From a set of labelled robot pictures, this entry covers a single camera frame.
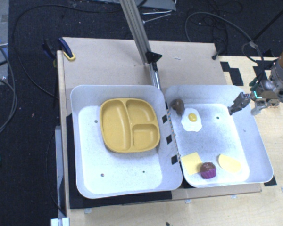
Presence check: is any brown toy potato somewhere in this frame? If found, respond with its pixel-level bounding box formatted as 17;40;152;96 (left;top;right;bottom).
171;98;186;115

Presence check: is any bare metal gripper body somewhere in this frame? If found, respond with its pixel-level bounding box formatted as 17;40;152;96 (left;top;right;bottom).
250;79;283;107

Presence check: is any white plastic tray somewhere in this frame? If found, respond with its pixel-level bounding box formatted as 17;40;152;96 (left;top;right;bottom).
70;84;183;200
165;84;275;189

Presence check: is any pale yellow oval slice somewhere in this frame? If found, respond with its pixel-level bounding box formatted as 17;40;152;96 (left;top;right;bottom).
217;153;242;174

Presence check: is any yellow cheese slice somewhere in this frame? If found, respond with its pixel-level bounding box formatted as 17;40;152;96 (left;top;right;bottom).
180;152;203;176

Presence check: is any white and yellow fried egg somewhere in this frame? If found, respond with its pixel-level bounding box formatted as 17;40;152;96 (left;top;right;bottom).
180;107;203;133

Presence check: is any thin rod between trays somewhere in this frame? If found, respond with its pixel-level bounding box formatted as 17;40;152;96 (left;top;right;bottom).
149;63;181;162

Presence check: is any yellow divided plate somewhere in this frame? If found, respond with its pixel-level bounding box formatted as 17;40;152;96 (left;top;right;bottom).
99;97;161;154

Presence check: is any brown cardboard board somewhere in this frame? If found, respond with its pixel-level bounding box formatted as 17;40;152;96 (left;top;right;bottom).
61;37;262;200

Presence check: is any purple cupcake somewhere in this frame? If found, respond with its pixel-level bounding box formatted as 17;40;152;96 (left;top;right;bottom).
200;161;217;180

